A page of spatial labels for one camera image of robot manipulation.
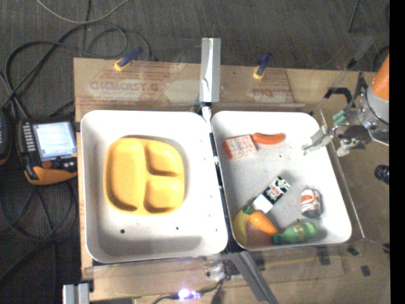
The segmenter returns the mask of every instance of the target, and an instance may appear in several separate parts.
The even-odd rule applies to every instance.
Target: white tray
[[[313,117],[294,112],[221,111],[213,116],[212,127],[230,217],[235,217],[279,175],[290,183],[291,188],[267,216],[280,231],[289,225],[310,220],[301,215],[303,189],[315,188],[322,196],[322,215],[311,219],[320,232],[318,237],[308,243],[288,246],[337,244],[350,238],[351,223],[326,148],[305,156],[301,149],[319,129]],[[283,132],[287,137],[280,144],[257,144],[256,154],[229,160],[222,142],[255,132]],[[261,242],[268,238],[257,231],[255,234],[255,240],[245,247],[248,250],[286,247]]]
[[[87,250],[102,263],[221,252],[228,234],[208,127],[190,112],[108,111],[81,123]],[[166,215],[123,213],[103,193],[103,167],[111,143],[124,136],[156,139],[176,147],[185,165],[185,198]]]

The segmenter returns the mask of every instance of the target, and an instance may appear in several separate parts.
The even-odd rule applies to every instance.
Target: white can
[[[321,194],[315,189],[305,189],[301,193],[301,213],[310,219],[321,215]]]

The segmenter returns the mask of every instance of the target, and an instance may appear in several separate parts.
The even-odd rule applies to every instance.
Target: gray carpet
[[[86,19],[88,0],[42,1],[66,18]],[[89,18],[105,15],[122,1],[91,0]],[[273,55],[270,67],[337,69],[355,57],[358,62],[353,70],[378,70],[389,51],[389,2],[360,0],[349,32],[356,0],[133,0],[105,19],[125,30],[128,46],[121,34],[102,24],[81,27],[64,43],[100,58],[117,55],[122,47],[128,51],[141,45],[145,51],[150,49],[149,54],[140,56],[141,60],[199,63],[201,38],[218,37],[224,65],[253,66],[269,51]],[[14,86],[51,46],[37,44],[23,49],[5,69],[14,50],[32,41],[57,41],[75,27],[35,0],[1,0],[0,15],[0,72],[8,72]],[[77,56],[86,55],[56,48],[35,76],[22,85],[19,98],[30,116],[49,116],[73,100],[72,59]],[[2,104],[7,95],[0,84]],[[76,180],[71,184],[76,190]],[[31,192],[32,186],[13,154],[0,167],[0,197],[10,219],[18,215]],[[57,185],[41,189],[41,193],[57,224],[69,206],[69,192],[64,185]],[[35,197],[21,224],[27,231],[43,236],[48,231],[46,222],[44,208]],[[0,219],[0,230],[3,228],[6,225]],[[34,244],[12,230],[2,232],[0,276]],[[61,303],[62,285],[79,281],[76,225],[66,237],[31,252],[7,273],[0,281],[0,303]]]

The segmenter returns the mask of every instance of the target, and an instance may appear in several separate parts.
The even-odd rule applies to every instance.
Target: electronic device
[[[25,118],[17,123],[17,153],[29,182],[48,185],[77,176],[72,116]]]
[[[4,164],[11,151],[11,131],[9,118],[3,108],[0,108],[0,165]]]

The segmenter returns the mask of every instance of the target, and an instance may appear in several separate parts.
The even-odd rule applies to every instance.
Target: small box
[[[226,139],[222,143],[225,152],[230,159],[240,158],[241,156],[252,155],[257,152],[250,135],[243,135]]]

